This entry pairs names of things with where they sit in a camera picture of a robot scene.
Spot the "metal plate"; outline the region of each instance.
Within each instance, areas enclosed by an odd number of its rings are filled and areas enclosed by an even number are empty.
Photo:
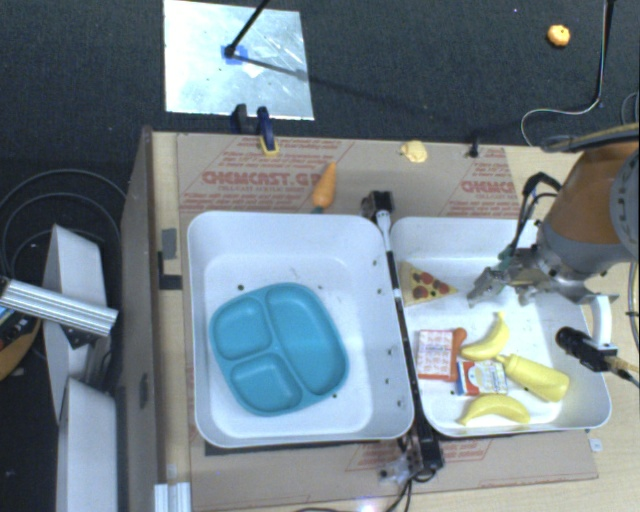
[[[165,98],[169,112],[222,114],[245,103],[272,117],[313,120],[300,15],[266,9],[226,59],[253,9],[165,0]]]

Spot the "pizza slice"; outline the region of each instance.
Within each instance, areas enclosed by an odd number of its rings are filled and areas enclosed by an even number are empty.
[[[400,289],[405,306],[452,295],[458,290],[407,261],[400,263]]]

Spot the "toy banana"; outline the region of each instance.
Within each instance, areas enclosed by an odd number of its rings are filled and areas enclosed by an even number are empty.
[[[471,402],[467,412],[458,420],[458,423],[466,426],[473,418],[487,414],[498,414],[518,423],[529,423],[531,419],[529,411],[515,398],[491,393],[481,395]]]
[[[491,331],[482,340],[462,347],[460,355],[471,361],[484,361],[497,356],[509,340],[509,327],[504,322],[504,313],[497,313],[497,320],[493,324]]]

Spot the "black pole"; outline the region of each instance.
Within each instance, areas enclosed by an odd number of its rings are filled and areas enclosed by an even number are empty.
[[[230,45],[228,45],[225,49],[224,49],[224,56],[227,59],[230,59],[231,57],[233,57],[233,54],[236,53],[236,48],[238,47],[238,45],[240,44],[240,41],[242,41],[242,38],[246,35],[246,33],[249,31],[249,29],[251,28],[251,25],[253,25],[255,23],[255,21],[258,19],[258,16],[260,16],[260,13],[262,13],[262,11],[264,11],[264,9],[267,7],[267,4],[270,2],[271,0],[262,0],[262,2],[260,3],[260,5],[256,8],[256,10],[254,11],[254,13],[251,15],[251,18],[249,18],[249,21],[247,21],[244,25],[244,27],[242,27],[242,30],[240,31],[240,33],[236,36],[236,38],[233,40],[233,43],[231,43]]]

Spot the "divided blue plate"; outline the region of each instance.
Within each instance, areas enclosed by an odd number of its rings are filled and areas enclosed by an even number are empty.
[[[305,286],[282,283],[225,303],[209,341],[227,385],[248,411],[275,416],[335,394],[348,373],[331,317]]]

